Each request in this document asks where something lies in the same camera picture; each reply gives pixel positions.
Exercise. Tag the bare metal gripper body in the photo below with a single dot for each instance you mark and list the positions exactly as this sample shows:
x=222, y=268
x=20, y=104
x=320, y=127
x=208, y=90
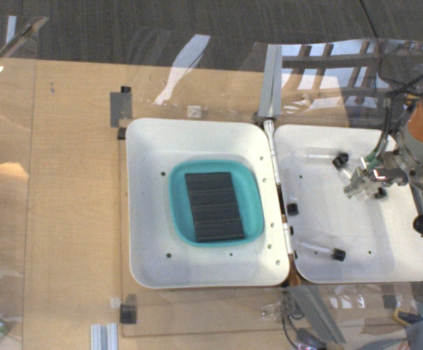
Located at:
x=397, y=171

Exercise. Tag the white plastic tray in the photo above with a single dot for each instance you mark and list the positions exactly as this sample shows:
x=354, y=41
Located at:
x=364, y=239
x=146, y=202

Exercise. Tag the clear tube with black cap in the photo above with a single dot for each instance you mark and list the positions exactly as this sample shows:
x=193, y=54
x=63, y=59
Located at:
x=380, y=193
x=338, y=254
x=292, y=209
x=340, y=160

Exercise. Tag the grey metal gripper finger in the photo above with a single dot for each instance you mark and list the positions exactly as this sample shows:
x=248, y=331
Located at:
x=354, y=182
x=367, y=192

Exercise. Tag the dark grey ribbed rack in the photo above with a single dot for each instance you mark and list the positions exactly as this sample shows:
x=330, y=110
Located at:
x=215, y=207

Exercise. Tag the teal plastic tub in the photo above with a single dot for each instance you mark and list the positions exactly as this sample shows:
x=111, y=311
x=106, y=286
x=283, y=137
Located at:
x=177, y=195

